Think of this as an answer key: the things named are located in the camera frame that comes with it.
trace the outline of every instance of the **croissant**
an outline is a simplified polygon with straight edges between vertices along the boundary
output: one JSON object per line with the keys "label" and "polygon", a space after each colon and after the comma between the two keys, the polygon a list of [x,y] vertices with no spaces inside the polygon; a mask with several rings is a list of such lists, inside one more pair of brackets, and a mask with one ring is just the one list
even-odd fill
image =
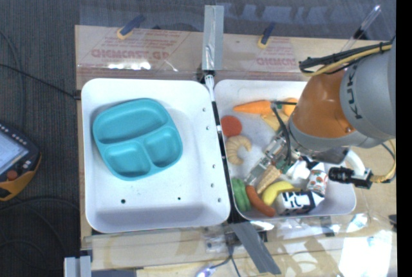
{"label": "croissant", "polygon": [[243,135],[231,136],[225,143],[227,160],[234,165],[242,165],[243,159],[238,156],[238,150],[244,146],[247,151],[252,149],[252,143]]}

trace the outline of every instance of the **dark floor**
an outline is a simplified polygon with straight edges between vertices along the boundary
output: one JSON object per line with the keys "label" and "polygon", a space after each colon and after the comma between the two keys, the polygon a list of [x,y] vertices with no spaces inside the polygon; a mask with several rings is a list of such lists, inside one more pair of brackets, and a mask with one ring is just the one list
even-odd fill
{"label": "dark floor", "polygon": [[[0,121],[41,149],[41,166],[17,198],[0,202],[0,275],[63,276],[79,255],[75,91],[76,24],[120,26],[136,11],[143,27],[202,31],[204,5],[225,6],[227,33],[349,38],[375,5],[369,39],[395,35],[397,0],[0,0]],[[53,84],[51,88],[6,66]]]}

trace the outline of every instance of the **blue clip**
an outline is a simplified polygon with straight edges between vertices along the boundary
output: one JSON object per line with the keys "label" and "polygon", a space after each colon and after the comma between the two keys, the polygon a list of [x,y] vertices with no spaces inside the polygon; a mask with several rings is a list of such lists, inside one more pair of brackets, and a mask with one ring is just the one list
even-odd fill
{"label": "blue clip", "polygon": [[259,41],[257,42],[257,45],[265,49],[269,43],[269,37],[270,34],[272,33],[273,29],[275,28],[275,23],[270,23],[268,27],[265,28],[265,31],[263,31],[263,34],[260,36]]}
{"label": "blue clip", "polygon": [[129,37],[133,33],[133,29],[140,26],[140,23],[145,20],[143,15],[139,15],[133,18],[130,22],[128,22],[125,26],[117,30],[117,37],[120,40],[124,40]]}

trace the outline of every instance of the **brown sausage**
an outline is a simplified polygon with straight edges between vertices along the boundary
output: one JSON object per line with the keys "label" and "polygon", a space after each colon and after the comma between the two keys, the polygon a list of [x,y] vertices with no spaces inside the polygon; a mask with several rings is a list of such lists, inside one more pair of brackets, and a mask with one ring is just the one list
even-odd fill
{"label": "brown sausage", "polygon": [[254,186],[246,186],[245,188],[247,197],[250,203],[255,207],[260,213],[272,218],[276,214],[276,210],[273,207],[267,206],[262,199],[260,199],[258,193]]}

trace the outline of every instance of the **teal divided plate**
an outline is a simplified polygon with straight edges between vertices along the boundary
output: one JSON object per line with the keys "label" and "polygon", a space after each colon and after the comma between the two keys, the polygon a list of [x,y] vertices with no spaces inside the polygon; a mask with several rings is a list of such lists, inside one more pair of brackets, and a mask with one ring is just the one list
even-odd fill
{"label": "teal divided plate", "polygon": [[99,113],[93,137],[116,177],[136,180],[174,165],[183,145],[170,114],[153,99],[125,102]]}

